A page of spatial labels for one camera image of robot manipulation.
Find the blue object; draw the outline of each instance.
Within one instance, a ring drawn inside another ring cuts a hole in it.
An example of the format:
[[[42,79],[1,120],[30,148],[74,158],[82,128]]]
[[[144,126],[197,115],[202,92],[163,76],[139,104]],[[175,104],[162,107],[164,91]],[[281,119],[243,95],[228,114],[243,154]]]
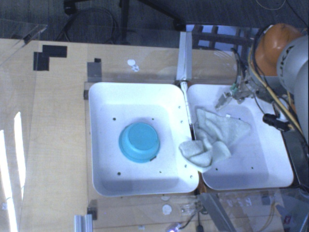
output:
[[[143,163],[157,156],[160,142],[152,126],[145,123],[133,123],[121,132],[119,147],[129,160]]]

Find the blue cup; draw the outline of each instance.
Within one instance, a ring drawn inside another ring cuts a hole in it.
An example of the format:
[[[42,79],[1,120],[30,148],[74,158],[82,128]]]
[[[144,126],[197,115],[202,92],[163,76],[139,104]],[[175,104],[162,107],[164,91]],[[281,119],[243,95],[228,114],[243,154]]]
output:
[[[152,126],[145,123],[133,123],[121,132],[119,147],[129,160],[143,163],[157,156],[160,142]]]

